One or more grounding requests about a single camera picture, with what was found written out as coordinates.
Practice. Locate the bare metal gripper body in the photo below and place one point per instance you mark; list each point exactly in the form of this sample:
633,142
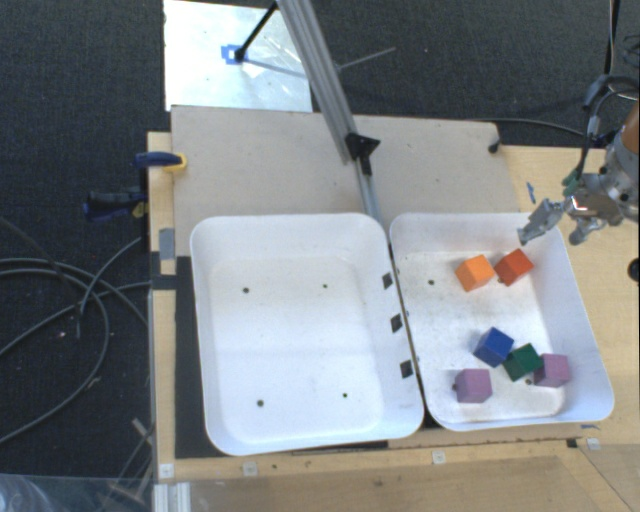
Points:
612,197

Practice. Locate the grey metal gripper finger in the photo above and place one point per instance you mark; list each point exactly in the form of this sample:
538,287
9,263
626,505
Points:
585,227
542,217

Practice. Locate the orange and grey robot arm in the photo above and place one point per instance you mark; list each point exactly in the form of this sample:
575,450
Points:
633,135

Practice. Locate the red cube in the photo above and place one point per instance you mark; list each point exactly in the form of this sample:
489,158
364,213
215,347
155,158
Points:
514,267

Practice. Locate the orange cube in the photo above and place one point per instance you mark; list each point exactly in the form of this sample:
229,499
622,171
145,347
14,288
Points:
474,274

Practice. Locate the blue cube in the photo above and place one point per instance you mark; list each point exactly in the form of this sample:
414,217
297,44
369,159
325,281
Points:
492,346

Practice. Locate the white plastic tray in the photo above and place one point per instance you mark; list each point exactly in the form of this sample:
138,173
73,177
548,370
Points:
290,340
445,320

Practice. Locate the green cube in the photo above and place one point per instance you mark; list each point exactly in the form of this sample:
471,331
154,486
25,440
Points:
522,361

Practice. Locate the purple cube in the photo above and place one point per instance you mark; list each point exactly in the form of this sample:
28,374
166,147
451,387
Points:
473,386
554,371

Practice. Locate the thin black rod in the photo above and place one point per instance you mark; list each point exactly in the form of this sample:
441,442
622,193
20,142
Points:
404,310

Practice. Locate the brown cardboard board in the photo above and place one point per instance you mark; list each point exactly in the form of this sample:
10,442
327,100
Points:
260,170

